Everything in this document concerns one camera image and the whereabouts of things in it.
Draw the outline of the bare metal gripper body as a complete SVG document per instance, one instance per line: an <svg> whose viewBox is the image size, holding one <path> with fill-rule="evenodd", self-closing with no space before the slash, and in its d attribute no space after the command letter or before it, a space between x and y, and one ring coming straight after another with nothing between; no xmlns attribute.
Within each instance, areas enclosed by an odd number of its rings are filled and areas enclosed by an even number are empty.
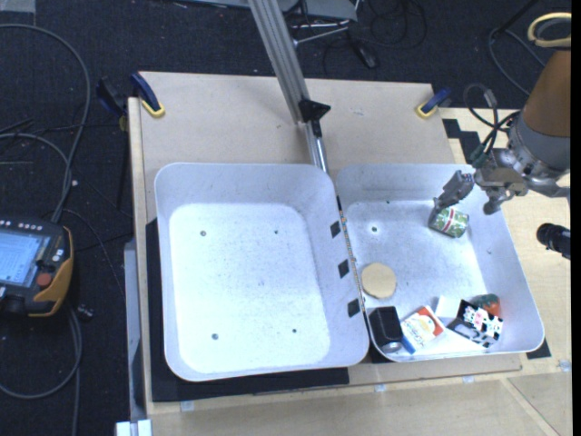
<svg viewBox="0 0 581 436"><path fill-rule="evenodd" d="M474 180L489 198L513 198L529 191L568 198L570 188L558 183L569 173L567 151L563 141L508 141L504 148L492 148L474 161Z"/></svg>

